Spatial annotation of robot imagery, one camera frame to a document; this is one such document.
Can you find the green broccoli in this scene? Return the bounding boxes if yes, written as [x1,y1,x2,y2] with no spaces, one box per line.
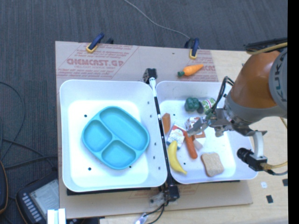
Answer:
[184,97,200,112]

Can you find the white and orange carton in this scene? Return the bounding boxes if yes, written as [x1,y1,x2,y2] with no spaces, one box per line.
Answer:
[166,124,186,150]

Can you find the green and white can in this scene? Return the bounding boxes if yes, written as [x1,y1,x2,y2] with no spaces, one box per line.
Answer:
[200,97,216,114]

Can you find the brown cardboard board red print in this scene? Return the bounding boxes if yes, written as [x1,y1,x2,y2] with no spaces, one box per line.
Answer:
[55,41,254,219]

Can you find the white plastic tray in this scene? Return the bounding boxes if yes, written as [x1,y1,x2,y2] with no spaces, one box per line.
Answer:
[59,79,168,193]
[155,80,259,185]

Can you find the tan bread slice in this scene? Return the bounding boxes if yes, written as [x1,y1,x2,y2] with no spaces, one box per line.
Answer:
[200,152,225,178]

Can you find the thin black and white rod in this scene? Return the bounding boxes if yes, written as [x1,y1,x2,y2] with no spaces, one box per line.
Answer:
[149,77,174,186]

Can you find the blue divided plate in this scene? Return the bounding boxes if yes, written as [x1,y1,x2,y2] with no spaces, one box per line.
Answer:
[81,105,150,171]

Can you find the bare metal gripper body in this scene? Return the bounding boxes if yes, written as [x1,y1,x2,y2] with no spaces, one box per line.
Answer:
[207,108,253,135]

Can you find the orange carrot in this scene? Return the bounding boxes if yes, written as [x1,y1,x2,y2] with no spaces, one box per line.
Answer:
[177,63,205,77]

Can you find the yellow banana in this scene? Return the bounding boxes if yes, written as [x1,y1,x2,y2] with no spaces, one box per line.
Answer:
[167,140,188,175]

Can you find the white and red carton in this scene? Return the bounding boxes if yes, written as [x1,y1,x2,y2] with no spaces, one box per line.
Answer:
[185,116,206,139]

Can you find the orange sausage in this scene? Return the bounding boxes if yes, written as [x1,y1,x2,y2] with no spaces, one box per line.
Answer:
[183,130,199,160]

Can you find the black cylinder on white bracket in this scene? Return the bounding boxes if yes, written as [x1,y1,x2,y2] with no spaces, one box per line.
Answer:
[236,129,268,172]

